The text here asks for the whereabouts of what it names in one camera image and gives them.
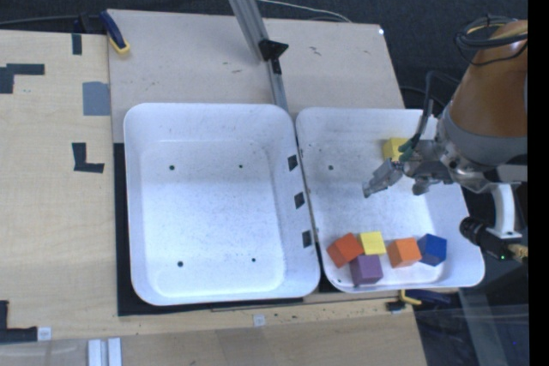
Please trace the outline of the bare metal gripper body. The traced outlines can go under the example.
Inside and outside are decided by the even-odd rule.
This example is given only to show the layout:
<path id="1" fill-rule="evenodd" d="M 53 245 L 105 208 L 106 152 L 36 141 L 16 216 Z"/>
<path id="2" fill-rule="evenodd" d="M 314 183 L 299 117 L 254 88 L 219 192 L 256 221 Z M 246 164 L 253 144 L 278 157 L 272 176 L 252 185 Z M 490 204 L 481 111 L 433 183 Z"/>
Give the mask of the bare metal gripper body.
<path id="1" fill-rule="evenodd" d="M 467 159 L 451 141 L 409 140 L 401 146 L 404 174 L 434 177 L 442 184 L 456 183 L 476 194 L 489 192 L 499 184 L 493 166 Z"/>

